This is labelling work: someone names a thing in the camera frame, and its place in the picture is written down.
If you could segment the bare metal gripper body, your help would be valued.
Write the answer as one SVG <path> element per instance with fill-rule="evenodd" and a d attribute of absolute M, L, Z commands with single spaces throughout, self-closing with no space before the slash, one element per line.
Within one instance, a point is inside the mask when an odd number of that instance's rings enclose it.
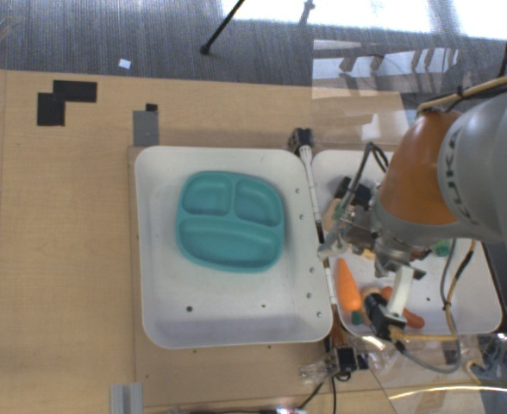
<path fill-rule="evenodd" d="M 412 247 L 396 241 L 384 231 L 363 229 L 353 226 L 346 232 L 346 241 L 352 246 L 356 254 L 365 249 L 374 254 L 374 275 L 376 278 L 387 277 L 390 273 L 397 273 L 401 267 L 413 269 L 414 280 L 420 280 L 426 272 L 411 265 Z"/>

